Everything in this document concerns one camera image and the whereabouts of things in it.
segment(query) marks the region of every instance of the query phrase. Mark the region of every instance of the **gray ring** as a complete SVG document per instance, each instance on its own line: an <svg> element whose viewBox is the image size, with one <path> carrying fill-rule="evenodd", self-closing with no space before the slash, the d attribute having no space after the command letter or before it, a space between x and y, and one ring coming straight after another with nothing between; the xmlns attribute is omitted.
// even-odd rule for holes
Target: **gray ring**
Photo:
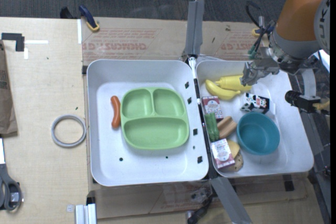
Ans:
<svg viewBox="0 0 336 224"><path fill-rule="evenodd" d="M74 143L64 143L62 141L60 141L56 135L55 135L55 127L56 125L62 121L62 120L65 120L65 119L71 119L71 120L75 120L77 121L83 128L83 134L81 136L81 138L74 142ZM85 136L86 136L86 126L85 126L85 122L83 119L81 119L79 116L77 115L72 115L72 114L65 114L65 115L62 115L62 116L59 116L58 118L56 118L54 120L54 122L52 123L52 126L51 126L51 137L52 139L54 140L54 142L61 146L61 147L75 147L77 145L79 145L81 142L83 142L83 140L85 139Z"/></svg>

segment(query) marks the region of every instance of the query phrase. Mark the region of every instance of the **white plastic tray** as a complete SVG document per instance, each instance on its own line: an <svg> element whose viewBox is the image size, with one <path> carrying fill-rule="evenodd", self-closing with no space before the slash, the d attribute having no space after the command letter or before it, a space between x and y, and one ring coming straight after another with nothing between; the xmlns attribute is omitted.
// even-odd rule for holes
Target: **white plastic tray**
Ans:
<svg viewBox="0 0 336 224"><path fill-rule="evenodd" d="M188 65L174 60L97 60L88 67L87 83L91 173L100 185L183 182L206 176L209 162ZM166 87L182 96L190 125L185 144L170 150L138 150L125 141L121 128L112 129L111 96L121 100L139 87Z"/></svg>
<svg viewBox="0 0 336 224"><path fill-rule="evenodd" d="M211 95L205 88L205 79L217 81L221 76L243 74L243 61L211 61L205 60L197 65L196 73L200 95ZM257 156L241 150L244 165L237 172L218 172L225 177L246 177L271 174L303 173L309 171L314 162L313 154L303 126L299 111L285 101L285 94L291 90L288 75L280 72L277 75L268 75L258 80L252 86L251 93L270 98L275 104L275 114L267 112L280 131L278 149L270 155ZM220 101L224 117L231 116L235 122L248 112L240 110L238 95L230 101ZM228 139L237 141L236 132Z"/></svg>

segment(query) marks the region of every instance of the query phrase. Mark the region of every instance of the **teal bowl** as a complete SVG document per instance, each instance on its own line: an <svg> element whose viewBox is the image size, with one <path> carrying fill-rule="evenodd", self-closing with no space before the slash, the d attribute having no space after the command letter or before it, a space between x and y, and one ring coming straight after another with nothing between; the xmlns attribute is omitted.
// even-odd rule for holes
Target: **teal bowl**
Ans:
<svg viewBox="0 0 336 224"><path fill-rule="evenodd" d="M280 133L268 116L248 112L237 124L237 140L241 148L251 154L268 155L278 148Z"/></svg>

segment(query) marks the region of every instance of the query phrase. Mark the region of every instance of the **mustard bottle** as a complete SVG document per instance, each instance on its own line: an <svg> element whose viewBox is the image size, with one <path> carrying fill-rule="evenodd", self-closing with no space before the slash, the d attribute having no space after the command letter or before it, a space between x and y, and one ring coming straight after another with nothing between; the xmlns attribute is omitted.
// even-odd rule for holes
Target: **mustard bottle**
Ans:
<svg viewBox="0 0 336 224"><path fill-rule="evenodd" d="M234 76L226 76L221 77L216 84L222 89L226 90L234 90L234 91L249 91L252 86L246 85L243 86L240 83L240 79L243 75L234 75Z"/></svg>

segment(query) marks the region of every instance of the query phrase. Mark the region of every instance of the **green divided plate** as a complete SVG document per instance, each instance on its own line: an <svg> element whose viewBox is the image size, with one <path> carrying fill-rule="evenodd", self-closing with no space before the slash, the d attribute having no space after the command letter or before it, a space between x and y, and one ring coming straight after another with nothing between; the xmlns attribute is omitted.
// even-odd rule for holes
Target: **green divided plate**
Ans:
<svg viewBox="0 0 336 224"><path fill-rule="evenodd" d="M174 148L189 137L186 107L174 90L158 87L130 90L123 96L120 110L123 136L135 148Z"/></svg>

